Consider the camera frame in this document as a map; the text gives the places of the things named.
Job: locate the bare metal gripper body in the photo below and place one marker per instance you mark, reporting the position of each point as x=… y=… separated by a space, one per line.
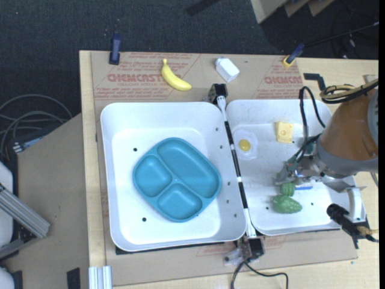
x=306 y=165

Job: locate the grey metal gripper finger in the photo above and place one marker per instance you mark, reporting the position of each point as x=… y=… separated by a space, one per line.
x=303 y=182
x=282 y=175

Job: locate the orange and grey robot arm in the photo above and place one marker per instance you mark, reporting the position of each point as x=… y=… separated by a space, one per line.
x=349 y=125

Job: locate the small green ridged vegetable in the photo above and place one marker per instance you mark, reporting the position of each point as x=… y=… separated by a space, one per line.
x=287 y=189

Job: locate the white plastic tray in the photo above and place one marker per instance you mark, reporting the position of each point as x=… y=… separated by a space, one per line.
x=264 y=173
x=126 y=173

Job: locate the green grapes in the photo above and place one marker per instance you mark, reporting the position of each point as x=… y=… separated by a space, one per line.
x=285 y=205

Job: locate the yellow cheese wedge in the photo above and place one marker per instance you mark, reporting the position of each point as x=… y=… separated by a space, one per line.
x=284 y=132

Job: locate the white and yellow fried egg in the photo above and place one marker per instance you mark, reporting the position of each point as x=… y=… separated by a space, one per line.
x=245 y=144

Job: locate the thin black and white rod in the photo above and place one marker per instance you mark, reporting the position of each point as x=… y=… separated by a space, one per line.
x=236 y=161

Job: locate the blue divided plate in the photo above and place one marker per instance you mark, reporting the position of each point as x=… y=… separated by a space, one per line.
x=177 y=179

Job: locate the small white carton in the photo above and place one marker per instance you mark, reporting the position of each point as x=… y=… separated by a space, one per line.
x=228 y=69

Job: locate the brown cardboard board, red print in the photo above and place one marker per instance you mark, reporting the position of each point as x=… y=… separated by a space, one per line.
x=186 y=263

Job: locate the yellow banana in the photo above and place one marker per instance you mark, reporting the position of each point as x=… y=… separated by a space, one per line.
x=173 y=78

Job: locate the black cylinder on white bracket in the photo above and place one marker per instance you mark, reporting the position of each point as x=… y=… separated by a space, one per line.
x=340 y=214

